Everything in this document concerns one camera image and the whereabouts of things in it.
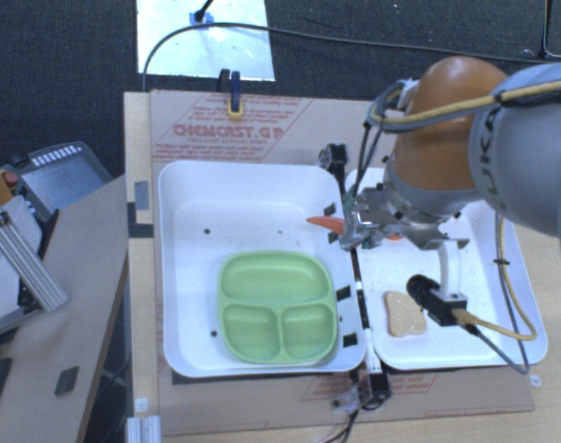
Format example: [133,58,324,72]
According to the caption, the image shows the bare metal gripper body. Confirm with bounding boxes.
[353,186,471,252]

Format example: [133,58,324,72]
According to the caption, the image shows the orange carrot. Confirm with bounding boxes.
[305,215,347,235]

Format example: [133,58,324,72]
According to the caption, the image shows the black cylinder on white bracket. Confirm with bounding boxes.
[405,241,469,329]

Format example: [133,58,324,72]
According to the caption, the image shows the white plastic tray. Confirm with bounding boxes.
[344,167,550,372]
[157,160,368,379]

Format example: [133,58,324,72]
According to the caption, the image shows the thin black and white rod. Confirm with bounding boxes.
[334,166,381,374]

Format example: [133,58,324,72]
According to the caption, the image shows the brown cardboard board red print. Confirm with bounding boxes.
[149,89,536,437]

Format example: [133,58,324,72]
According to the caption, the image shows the tan bread slice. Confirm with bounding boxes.
[383,290,428,339]

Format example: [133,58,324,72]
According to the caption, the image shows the green divided plate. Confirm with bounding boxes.
[216,250,340,365]

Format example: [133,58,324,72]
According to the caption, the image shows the black block with thin wires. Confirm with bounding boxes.
[318,142,350,171]
[353,370,393,411]

